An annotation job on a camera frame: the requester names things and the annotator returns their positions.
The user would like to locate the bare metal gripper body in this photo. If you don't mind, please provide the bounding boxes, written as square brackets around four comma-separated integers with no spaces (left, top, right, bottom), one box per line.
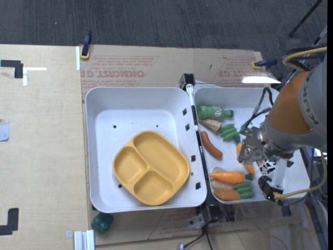
[242,126,271,164]

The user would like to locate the small orange carrot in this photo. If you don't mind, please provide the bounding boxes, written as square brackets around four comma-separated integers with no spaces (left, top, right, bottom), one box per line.
[233,134,256,177]

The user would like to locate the black and white carton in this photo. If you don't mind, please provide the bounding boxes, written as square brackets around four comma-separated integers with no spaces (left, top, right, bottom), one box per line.
[258,159,277,176]

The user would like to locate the large orange carrot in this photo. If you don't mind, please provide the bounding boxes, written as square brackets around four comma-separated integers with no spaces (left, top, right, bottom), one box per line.
[209,170,254,184]

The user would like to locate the green pea pods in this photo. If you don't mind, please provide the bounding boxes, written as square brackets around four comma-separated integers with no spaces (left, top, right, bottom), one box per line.
[217,123,239,142]
[233,181,255,200]

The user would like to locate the red-brown sausage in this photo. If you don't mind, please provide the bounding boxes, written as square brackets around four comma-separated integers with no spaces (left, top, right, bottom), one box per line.
[200,131,224,159]

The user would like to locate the orange-brown wedge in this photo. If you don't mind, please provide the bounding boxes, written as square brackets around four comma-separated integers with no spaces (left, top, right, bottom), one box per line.
[213,187,241,202]

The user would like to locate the beige waffle cone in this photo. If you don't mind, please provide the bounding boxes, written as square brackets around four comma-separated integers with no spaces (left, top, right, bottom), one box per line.
[198,117,223,133]

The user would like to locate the white plastic tray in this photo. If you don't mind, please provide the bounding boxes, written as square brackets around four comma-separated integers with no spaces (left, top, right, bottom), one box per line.
[194,86,311,205]
[85,86,208,214]

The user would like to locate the green plastic bottle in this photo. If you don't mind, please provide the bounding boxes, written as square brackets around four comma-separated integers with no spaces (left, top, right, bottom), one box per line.
[196,105,235,122]

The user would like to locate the thin black and white rod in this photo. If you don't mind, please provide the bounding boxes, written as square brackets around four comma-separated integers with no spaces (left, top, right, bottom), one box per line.
[185,84,209,206]

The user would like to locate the yellow divided plate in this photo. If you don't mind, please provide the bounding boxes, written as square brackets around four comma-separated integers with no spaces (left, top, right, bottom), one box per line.
[112,130,191,207]

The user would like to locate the brown cardboard board red print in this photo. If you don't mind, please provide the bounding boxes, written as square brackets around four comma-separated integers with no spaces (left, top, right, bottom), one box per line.
[79,44,312,246]

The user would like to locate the dark green bell pepper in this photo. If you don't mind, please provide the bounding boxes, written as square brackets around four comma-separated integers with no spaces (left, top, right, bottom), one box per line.
[91,212,114,235]

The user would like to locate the black cylinder on white bracket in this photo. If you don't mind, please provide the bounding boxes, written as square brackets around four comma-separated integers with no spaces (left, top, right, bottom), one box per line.
[258,157,294,202]

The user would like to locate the black block with thin wires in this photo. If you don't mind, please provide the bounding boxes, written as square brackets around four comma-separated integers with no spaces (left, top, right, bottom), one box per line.
[178,73,196,90]
[188,204,235,229]

